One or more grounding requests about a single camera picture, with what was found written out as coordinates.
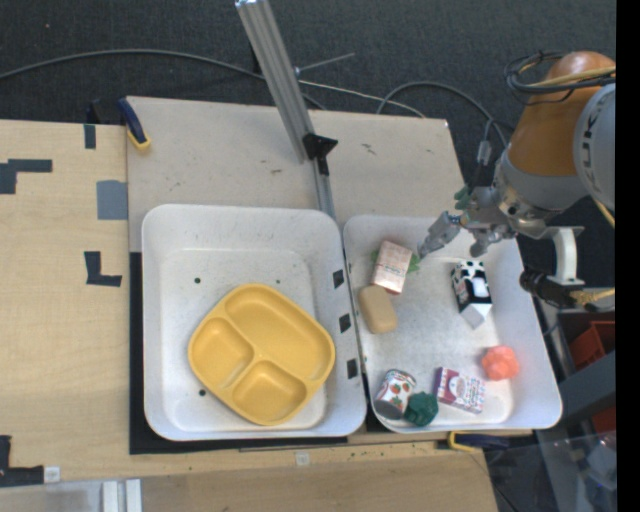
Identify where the tan toy bread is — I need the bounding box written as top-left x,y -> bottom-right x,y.
357,284 -> 399,335

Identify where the white plastic tray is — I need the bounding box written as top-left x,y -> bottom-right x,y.
141,203 -> 368,442
342,214 -> 564,434

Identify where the black and white milk carton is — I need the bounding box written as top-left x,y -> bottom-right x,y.
450,258 -> 494,330

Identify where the strawberry print can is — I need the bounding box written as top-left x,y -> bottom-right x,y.
373,368 -> 418,421

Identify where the orange toy fruit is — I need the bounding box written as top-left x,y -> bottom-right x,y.
481,345 -> 521,382

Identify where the green toy broccoli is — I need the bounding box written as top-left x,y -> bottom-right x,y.
402,391 -> 440,428

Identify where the pink carton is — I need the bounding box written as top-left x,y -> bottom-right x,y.
370,239 -> 414,296

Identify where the yellow divided plate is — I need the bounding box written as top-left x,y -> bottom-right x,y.
187,283 -> 337,427

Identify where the black cylinder on white bracket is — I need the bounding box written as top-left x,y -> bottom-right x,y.
518,225 -> 586,309

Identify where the purple and white carton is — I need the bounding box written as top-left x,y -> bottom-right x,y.
432,366 -> 487,415

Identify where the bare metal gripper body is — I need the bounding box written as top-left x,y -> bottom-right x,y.
460,185 -> 550,240

